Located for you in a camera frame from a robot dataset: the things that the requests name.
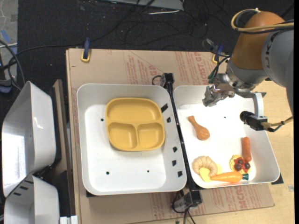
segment tray hole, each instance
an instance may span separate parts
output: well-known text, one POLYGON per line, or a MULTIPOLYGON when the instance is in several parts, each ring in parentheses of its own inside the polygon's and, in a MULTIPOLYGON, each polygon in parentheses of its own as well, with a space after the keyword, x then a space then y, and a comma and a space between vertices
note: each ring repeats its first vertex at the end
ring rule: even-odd
POLYGON ((24 186, 20 186, 20 188, 23 189, 23 190, 28 190, 28 188, 24 187, 24 186))
POLYGON ((165 110, 167 110, 168 109, 168 105, 167 104, 165 104, 165 105, 163 105, 163 107, 161 108, 161 112, 163 113, 165 110))
POLYGON ((28 181, 28 180, 25 180, 25 182, 28 182, 28 183, 30 183, 30 184, 33 184, 33 182, 31 182, 31 181, 28 181))

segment yellow divided plate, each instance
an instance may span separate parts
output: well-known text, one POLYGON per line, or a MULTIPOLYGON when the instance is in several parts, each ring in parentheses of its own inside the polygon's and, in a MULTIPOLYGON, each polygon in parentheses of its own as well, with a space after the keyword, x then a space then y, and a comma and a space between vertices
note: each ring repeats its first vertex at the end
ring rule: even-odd
POLYGON ((119 150, 153 150, 164 144, 162 112, 150 99, 113 99, 106 105, 105 118, 109 141, 119 150))

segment white container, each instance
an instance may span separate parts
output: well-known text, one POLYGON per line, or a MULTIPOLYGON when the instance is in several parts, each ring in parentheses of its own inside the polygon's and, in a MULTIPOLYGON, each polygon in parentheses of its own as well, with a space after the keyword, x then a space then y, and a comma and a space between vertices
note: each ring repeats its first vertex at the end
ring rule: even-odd
POLYGON ((276 181, 280 171, 267 132, 255 131, 240 120, 242 111, 254 113, 253 100, 235 95, 219 101, 215 106, 205 107, 202 103, 205 91, 206 86, 179 86, 173 92, 190 166, 195 158, 210 156, 222 166, 223 172, 230 172, 229 161, 234 154, 242 155, 241 138, 247 136, 251 145, 251 171, 248 181, 204 182, 191 168, 195 183, 209 189, 276 181), (196 137, 195 129, 188 121, 191 115, 209 130, 210 138, 206 141, 196 137))
POLYGON ((186 171, 177 127, 166 89, 154 85, 85 84, 78 89, 78 123, 83 184, 94 195, 170 192, 186 184, 186 171), (165 143, 150 151, 126 152, 111 146, 105 108, 115 98, 147 98, 159 107, 165 143))
POLYGON ((7 197, 4 224, 58 224, 59 199, 56 188, 28 175, 7 197))
POLYGON ((2 125, 4 196, 28 174, 52 164, 55 155, 52 99, 27 81, 2 125))

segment cardboard surface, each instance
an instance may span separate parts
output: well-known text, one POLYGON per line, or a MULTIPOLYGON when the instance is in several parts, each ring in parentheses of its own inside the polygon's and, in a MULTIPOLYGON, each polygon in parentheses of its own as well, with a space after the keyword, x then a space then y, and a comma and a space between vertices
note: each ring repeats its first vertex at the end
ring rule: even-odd
MULTIPOLYGON (((66 51, 72 162, 76 214, 79 223, 129 224, 141 222, 174 223, 180 214, 171 210, 175 193, 151 193, 86 197, 82 183, 80 143, 78 136, 77 90, 83 84, 152 84, 152 78, 169 72, 174 74, 174 87, 206 85, 206 77, 215 67, 207 52, 136 51, 93 49, 89 63, 80 60, 82 49, 66 51)), ((276 123, 290 116, 285 90, 273 82, 260 84, 260 92, 274 91, 264 99, 269 122, 276 123)), ((256 217, 260 223, 293 223, 294 192, 287 185, 293 179, 293 126, 287 124, 279 132, 269 134, 284 184, 256 184, 201 191, 203 203, 190 210, 195 221, 202 223, 237 223, 256 217), (247 210, 247 213, 236 212, 247 210)))

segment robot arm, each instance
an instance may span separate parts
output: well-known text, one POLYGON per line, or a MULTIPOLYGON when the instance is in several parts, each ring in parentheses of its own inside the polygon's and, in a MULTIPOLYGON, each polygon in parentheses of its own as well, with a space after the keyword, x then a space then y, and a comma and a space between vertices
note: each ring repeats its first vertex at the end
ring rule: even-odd
POLYGON ((203 104, 213 106, 219 100, 235 94, 252 98, 255 114, 242 113, 240 118, 256 130, 263 130, 261 124, 267 121, 263 116, 263 96, 266 93, 251 91, 266 78, 287 89, 287 96, 293 114, 293 23, 285 23, 278 15, 270 12, 256 12, 244 28, 237 28, 234 19, 232 27, 241 31, 236 46, 227 64, 225 74, 213 77, 212 86, 206 88, 203 104))

